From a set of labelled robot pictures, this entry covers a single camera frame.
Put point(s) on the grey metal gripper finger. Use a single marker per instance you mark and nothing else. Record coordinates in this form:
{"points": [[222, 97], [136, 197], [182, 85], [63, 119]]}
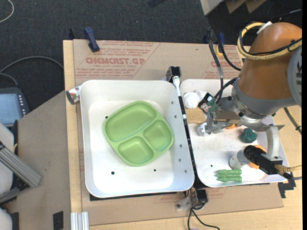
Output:
{"points": [[221, 127], [209, 126]]}

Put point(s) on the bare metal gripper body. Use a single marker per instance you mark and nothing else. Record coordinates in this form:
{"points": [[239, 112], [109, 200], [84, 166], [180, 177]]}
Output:
{"points": [[227, 117]]}

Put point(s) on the green divided plate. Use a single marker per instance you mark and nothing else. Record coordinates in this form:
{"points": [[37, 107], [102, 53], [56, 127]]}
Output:
{"points": [[134, 130]]}

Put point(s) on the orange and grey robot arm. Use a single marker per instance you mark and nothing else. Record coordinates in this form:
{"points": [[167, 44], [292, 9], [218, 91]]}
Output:
{"points": [[266, 75]]}

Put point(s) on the dark green broccoli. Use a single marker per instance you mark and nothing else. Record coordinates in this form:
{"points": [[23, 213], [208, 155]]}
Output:
{"points": [[248, 135]]}

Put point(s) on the black cylinder on white bracket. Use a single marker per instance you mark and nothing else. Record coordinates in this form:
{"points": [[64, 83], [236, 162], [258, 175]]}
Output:
{"points": [[261, 159]]}

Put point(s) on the tan bread slice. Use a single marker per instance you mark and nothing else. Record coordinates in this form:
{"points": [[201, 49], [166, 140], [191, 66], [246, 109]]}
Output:
{"points": [[195, 116]]}

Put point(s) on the brown cardboard board red print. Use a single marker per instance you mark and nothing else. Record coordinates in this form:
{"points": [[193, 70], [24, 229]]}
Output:
{"points": [[144, 56]]}

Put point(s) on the green asparagus bundle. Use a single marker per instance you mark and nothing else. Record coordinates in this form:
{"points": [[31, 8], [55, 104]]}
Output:
{"points": [[229, 175]]}

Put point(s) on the small orange toy piece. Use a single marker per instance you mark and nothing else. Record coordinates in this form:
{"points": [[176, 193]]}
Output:
{"points": [[231, 126]]}

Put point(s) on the white plastic tray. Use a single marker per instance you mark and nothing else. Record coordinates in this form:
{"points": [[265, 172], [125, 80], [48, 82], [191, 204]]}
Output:
{"points": [[134, 178], [216, 152]]}

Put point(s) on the small white printed can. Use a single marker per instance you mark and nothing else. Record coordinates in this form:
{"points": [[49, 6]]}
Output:
{"points": [[74, 95]]}

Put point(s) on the thin black and white rod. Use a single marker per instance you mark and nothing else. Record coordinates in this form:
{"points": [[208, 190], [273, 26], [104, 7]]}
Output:
{"points": [[184, 115]]}

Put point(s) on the white crumpled lump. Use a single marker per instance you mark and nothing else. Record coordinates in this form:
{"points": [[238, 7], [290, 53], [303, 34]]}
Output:
{"points": [[190, 100]]}

